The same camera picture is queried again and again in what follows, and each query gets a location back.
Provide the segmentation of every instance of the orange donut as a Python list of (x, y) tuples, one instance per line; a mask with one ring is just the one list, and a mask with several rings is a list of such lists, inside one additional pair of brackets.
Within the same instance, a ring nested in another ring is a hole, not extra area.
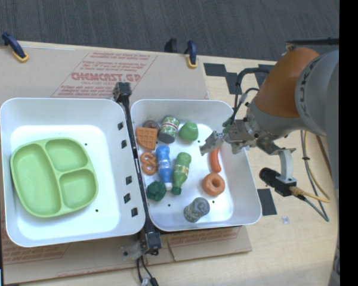
[(145, 151), (142, 155), (139, 156), (139, 159), (142, 162), (142, 171), (151, 176), (156, 173), (158, 170), (158, 164), (156, 162), (156, 157), (149, 151)]
[(224, 192), (226, 183), (224, 179), (217, 173), (206, 175), (202, 181), (204, 191), (211, 196), (217, 196)]

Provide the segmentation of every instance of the cardboard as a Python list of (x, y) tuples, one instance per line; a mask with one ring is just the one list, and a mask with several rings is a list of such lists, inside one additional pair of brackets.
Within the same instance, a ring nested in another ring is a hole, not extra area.
[[(183, 54), (19, 43), (29, 55), (26, 63), (17, 61), (10, 47), (0, 46), (0, 106), (14, 97), (111, 98), (118, 81), (131, 82), (131, 105), (142, 98), (209, 98), (202, 68), (189, 69)], [(136, 235), (19, 247), (5, 230), (2, 187), (1, 200), (5, 284), (135, 267), (135, 261), (122, 254), (122, 247), (133, 245)], [(252, 250), (244, 226), (164, 234), (162, 244), (158, 256), (147, 255), (149, 264)]]

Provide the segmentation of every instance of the gray carpet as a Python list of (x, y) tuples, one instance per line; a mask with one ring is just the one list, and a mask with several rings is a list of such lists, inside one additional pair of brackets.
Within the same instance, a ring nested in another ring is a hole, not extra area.
[(0, 44), (8, 32), (24, 41), (163, 51), (176, 38), (179, 52), (192, 39), (199, 55), (278, 60), (286, 41), (337, 38), (339, 25), (340, 0), (0, 0)]

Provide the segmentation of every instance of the white plastic tray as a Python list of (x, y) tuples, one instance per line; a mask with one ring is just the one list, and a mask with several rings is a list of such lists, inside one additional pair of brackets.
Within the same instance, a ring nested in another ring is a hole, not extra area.
[[(144, 226), (146, 215), (125, 115), (117, 103), (13, 98), (0, 109), (0, 131), (6, 226), (15, 244), (34, 247), (118, 237), (135, 234)], [(98, 195), (84, 209), (38, 218), (25, 211), (18, 199), (10, 157), (25, 143), (53, 137), (73, 138), (84, 145), (97, 175)]]
[[(168, 191), (159, 202), (148, 200), (150, 216), (155, 226), (160, 230), (172, 232), (249, 225), (257, 222), (261, 217), (261, 203), (245, 150), (234, 155), (231, 145), (222, 144), (219, 152), (222, 171), (219, 174), (226, 182), (226, 189), (222, 194), (211, 197), (201, 186), (202, 179), (211, 172), (211, 167), (208, 154), (202, 156), (199, 147), (205, 143), (213, 130), (222, 131), (222, 124), (232, 115), (232, 108), (221, 101), (139, 100), (131, 107), (134, 132), (146, 120), (154, 120), (161, 124), (167, 115), (175, 116), (180, 121), (179, 130), (185, 122), (196, 123), (199, 137), (197, 141), (188, 142), (178, 134), (172, 144), (164, 144), (158, 140), (156, 146), (170, 147), (173, 167), (176, 156), (181, 151), (189, 153), (192, 162), (180, 195)], [(138, 146), (139, 155), (144, 151), (145, 149)], [(161, 180), (158, 173), (153, 176), (143, 174), (145, 187), (155, 180)], [(211, 209), (206, 216), (193, 223), (184, 218), (183, 209), (196, 197), (206, 198)]]

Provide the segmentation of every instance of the robotic hand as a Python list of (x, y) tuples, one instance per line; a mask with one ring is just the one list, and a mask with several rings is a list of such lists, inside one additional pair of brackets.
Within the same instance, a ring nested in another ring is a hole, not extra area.
[[(326, 136), (332, 179), (338, 192), (339, 51), (319, 55), (308, 48), (297, 48), (294, 43), (286, 49), (286, 54), (272, 68), (248, 104), (246, 116), (235, 120), (247, 92), (242, 95), (239, 105), (235, 102), (232, 116), (223, 124), (223, 132), (214, 131), (200, 147), (200, 152), (204, 155), (225, 141), (231, 144), (233, 154), (248, 146), (258, 147), (270, 156), (279, 155), (281, 173), (265, 167), (260, 178), (278, 193), (288, 196), (297, 184), (292, 175), (291, 152), (295, 149), (279, 148), (274, 141), (292, 131), (307, 130)], [(338, 195), (337, 207), (339, 219)], [(340, 285), (339, 233), (330, 285)]]

